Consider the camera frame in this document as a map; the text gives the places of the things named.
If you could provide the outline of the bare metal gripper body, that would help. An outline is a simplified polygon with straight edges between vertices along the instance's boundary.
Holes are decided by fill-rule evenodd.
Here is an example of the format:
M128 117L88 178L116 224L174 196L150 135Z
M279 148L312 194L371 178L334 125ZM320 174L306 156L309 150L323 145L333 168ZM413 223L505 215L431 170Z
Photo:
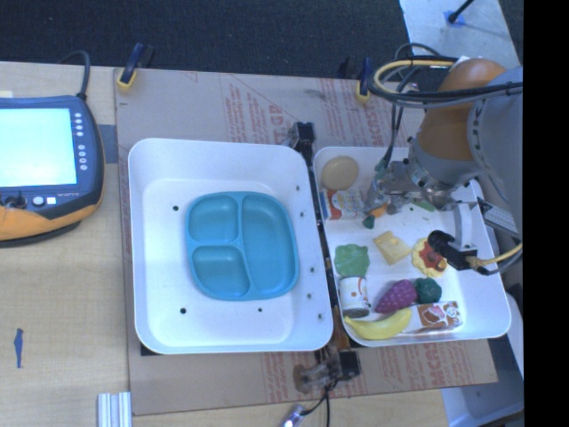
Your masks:
M454 202L455 187L438 181L414 159L391 161L375 179L381 182L386 204L387 195L400 195L404 205L425 202L434 209L446 209Z

